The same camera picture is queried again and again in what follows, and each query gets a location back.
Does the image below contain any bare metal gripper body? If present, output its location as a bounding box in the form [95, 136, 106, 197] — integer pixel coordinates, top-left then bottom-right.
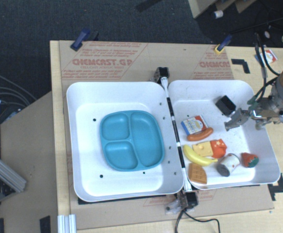
[248, 96, 283, 131]

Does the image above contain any orange carton with stars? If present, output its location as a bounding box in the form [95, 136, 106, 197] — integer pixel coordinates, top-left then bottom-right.
[209, 138, 228, 159]

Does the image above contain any orange sausage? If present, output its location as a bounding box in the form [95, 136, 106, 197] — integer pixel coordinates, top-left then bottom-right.
[186, 127, 214, 142]

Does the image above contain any yellow cheese wedge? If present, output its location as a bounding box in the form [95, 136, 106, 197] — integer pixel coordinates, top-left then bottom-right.
[192, 141, 215, 158]

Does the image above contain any white can with red dots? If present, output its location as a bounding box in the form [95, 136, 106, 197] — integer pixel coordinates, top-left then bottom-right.
[216, 152, 241, 178]

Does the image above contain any red strawberry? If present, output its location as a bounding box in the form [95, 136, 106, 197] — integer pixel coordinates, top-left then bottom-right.
[241, 152, 260, 168]

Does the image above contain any white blue red carton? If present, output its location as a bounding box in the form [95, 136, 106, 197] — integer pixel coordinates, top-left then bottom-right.
[180, 115, 209, 136]

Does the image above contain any white plastic tray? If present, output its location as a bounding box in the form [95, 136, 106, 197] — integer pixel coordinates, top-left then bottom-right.
[167, 79, 282, 191]
[66, 81, 185, 202]

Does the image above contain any yellow banana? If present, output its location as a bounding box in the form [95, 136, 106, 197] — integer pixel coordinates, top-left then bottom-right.
[182, 144, 219, 167]

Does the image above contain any red and white packet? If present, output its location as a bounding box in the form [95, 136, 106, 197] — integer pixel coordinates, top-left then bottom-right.
[254, 48, 279, 65]

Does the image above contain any thin black and white rod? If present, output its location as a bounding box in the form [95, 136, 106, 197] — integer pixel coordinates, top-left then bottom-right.
[160, 77, 191, 192]

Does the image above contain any brown waffle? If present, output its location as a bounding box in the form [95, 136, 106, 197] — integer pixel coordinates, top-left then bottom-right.
[188, 163, 208, 185]

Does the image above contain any blue divided plate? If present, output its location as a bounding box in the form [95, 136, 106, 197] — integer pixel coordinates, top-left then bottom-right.
[99, 110, 166, 172]

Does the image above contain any brown cardboard board red print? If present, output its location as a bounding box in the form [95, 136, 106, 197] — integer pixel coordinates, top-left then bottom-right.
[58, 40, 275, 231]

